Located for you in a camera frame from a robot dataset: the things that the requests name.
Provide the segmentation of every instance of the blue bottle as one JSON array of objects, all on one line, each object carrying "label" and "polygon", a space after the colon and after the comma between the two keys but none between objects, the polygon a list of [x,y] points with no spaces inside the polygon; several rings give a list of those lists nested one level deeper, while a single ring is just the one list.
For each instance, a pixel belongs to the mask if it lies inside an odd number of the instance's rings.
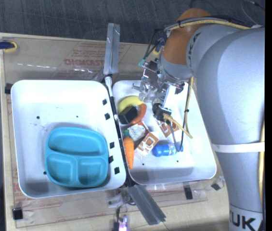
[{"label": "blue bottle", "polygon": [[154,156],[170,156],[176,153],[175,144],[173,143],[166,143],[166,144],[157,144],[153,149],[152,153]]}]

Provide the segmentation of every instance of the dark floor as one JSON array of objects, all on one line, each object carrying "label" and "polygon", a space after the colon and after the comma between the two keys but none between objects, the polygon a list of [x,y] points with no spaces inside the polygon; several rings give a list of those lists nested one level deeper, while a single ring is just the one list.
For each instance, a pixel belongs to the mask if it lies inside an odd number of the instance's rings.
[{"label": "dark floor", "polygon": [[265,25],[265,0],[0,0],[0,32],[105,40],[114,22],[122,42],[148,43],[192,7]]}]

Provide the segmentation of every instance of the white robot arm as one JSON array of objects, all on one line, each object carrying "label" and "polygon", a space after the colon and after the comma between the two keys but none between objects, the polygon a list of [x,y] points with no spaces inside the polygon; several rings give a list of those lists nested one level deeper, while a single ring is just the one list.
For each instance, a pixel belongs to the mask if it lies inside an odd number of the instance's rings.
[{"label": "white robot arm", "polygon": [[212,18],[201,9],[187,10],[169,28],[157,66],[146,65],[139,98],[152,98],[149,90],[160,97],[169,85],[179,92],[196,78],[200,111],[227,184],[229,229],[265,230],[265,28]]}]

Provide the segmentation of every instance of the orange carrot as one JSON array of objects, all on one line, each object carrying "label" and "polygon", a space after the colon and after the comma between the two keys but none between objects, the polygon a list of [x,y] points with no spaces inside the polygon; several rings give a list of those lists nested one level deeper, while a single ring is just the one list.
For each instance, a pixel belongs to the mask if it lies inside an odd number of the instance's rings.
[{"label": "orange carrot", "polygon": [[144,118],[145,112],[146,112],[146,104],[143,103],[139,107],[138,115],[130,122],[130,124],[135,125],[138,122],[140,122]]},{"label": "orange carrot", "polygon": [[132,169],[134,164],[134,150],[135,150],[134,141],[132,140],[131,137],[126,137],[123,140],[123,145],[125,148],[125,155],[126,155],[128,167]]}]

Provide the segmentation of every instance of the blue divided tray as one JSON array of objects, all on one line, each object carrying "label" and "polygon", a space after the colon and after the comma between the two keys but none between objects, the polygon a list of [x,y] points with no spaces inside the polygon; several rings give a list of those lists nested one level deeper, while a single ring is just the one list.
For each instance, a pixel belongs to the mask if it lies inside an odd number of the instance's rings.
[{"label": "blue divided tray", "polygon": [[91,188],[108,173],[108,146],[98,132],[85,128],[55,128],[47,137],[46,172],[51,181],[67,187]]}]

